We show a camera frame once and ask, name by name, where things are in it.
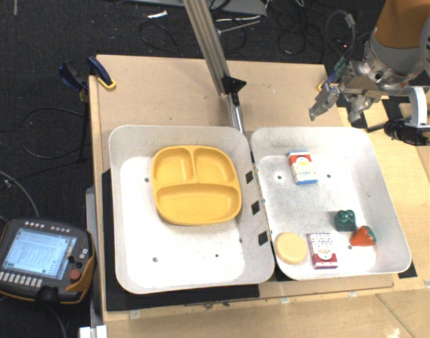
small box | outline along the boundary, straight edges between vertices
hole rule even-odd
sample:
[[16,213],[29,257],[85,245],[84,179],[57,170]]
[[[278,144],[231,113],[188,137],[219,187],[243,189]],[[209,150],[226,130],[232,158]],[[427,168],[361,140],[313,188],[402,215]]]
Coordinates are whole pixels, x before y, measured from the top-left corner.
[[314,184],[317,182],[314,163],[308,152],[289,153],[288,162],[292,169],[293,179],[297,185]]
[[337,268],[337,256],[333,252],[330,233],[311,233],[307,235],[314,269]]

yellow bowl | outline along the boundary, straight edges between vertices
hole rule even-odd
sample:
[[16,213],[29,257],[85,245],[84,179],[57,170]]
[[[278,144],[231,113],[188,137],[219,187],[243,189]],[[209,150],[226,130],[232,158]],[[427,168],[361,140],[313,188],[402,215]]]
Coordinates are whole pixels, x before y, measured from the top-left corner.
[[152,189],[159,215],[178,225],[233,219],[242,207],[235,166],[210,146],[170,146],[152,161]]

green object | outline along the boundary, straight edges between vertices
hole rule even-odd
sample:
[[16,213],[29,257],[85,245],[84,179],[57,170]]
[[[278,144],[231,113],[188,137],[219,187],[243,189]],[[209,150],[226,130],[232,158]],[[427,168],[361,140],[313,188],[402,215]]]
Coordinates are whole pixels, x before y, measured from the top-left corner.
[[337,212],[334,223],[338,232],[354,232],[356,230],[355,212],[351,210]]

yellow round object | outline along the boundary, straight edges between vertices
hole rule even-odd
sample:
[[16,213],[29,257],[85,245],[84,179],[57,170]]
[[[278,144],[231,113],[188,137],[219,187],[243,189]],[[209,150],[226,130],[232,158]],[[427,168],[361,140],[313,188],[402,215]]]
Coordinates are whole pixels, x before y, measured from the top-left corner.
[[275,239],[274,248],[276,255],[287,264],[301,263],[307,256],[306,241],[292,232],[279,234]]

metal plate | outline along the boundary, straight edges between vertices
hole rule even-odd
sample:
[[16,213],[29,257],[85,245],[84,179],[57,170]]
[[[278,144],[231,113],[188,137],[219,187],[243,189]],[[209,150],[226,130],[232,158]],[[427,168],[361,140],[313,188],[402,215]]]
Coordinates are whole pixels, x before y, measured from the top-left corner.
[[[276,258],[294,280],[399,273],[411,263],[400,222],[368,136],[353,127],[273,127],[253,133],[257,167],[271,238],[282,232],[330,232],[339,266],[314,269],[308,254],[298,265]],[[287,154],[307,151],[318,182],[296,185]],[[375,246],[351,247],[351,232],[337,232],[334,216],[351,209],[356,225],[374,231]]]
[[[160,218],[151,184],[152,159],[168,146],[204,145],[229,155],[242,209],[226,223],[174,225]],[[116,277],[134,294],[258,284],[274,271],[268,227],[252,176],[246,137],[232,127],[124,125],[109,138]]]

